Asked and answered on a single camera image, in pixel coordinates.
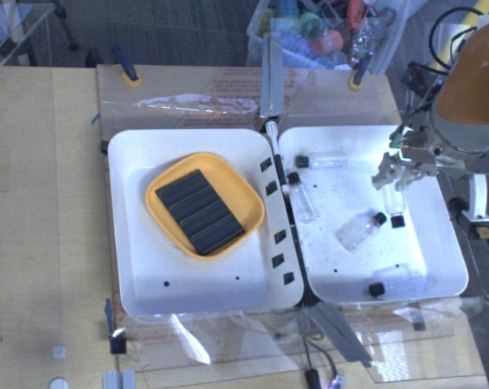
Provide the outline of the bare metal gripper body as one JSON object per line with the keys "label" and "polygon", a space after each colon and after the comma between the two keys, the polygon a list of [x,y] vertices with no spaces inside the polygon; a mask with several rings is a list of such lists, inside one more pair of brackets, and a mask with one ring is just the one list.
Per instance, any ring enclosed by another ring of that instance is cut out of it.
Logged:
{"label": "bare metal gripper body", "polygon": [[437,133],[407,131],[399,144],[400,162],[418,173],[442,172],[458,179],[470,171],[468,166],[477,158],[477,152],[458,148]]}

